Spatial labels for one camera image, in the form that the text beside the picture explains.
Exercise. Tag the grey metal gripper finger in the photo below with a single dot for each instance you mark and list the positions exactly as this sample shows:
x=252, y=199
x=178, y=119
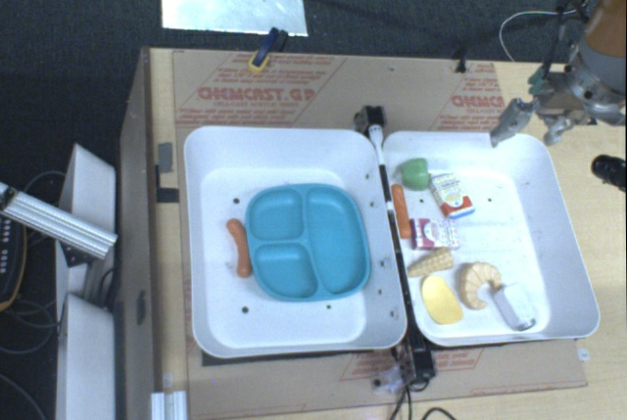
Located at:
x=560, y=129
x=512, y=119

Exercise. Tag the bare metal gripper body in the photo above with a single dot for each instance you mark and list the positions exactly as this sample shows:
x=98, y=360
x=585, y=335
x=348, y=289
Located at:
x=563, y=95

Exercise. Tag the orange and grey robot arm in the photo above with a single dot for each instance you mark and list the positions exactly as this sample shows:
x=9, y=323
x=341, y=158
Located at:
x=607, y=24

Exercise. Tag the white red yellow carton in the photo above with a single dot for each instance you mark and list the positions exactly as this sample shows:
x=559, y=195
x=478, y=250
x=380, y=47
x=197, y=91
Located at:
x=451, y=195

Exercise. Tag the white plastic tray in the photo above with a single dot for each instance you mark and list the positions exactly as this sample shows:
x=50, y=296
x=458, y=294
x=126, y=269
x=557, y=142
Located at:
x=294, y=325
x=529, y=232

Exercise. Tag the green pepper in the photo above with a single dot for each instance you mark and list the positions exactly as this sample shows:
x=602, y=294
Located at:
x=415, y=172

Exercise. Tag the pink and white carton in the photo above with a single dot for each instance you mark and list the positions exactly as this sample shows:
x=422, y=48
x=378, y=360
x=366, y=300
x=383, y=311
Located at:
x=435, y=234

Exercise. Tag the thin black and white rod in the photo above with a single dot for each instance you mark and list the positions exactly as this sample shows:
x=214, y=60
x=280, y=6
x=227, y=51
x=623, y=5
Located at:
x=386, y=178

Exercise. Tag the orange sausage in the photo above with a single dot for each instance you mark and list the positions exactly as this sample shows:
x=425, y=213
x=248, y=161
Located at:
x=401, y=212
x=240, y=247

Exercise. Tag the beige ice cream cone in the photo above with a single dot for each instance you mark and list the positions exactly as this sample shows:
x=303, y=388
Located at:
x=433, y=261

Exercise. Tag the beige croissant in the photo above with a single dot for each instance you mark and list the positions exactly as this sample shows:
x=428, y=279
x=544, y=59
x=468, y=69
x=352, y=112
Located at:
x=472, y=283

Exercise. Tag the clear plastic bottle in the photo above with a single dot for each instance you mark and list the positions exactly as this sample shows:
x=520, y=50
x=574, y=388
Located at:
x=514, y=308

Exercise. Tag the yellow oval slice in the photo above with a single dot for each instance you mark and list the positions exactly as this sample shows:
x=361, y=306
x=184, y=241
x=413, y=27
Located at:
x=441, y=300

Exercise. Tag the brown cardboard board red print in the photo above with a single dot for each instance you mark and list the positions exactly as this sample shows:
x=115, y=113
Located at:
x=303, y=95

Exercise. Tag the blue divided plate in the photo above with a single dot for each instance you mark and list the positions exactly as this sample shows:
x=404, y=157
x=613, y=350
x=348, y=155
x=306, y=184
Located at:
x=333, y=237

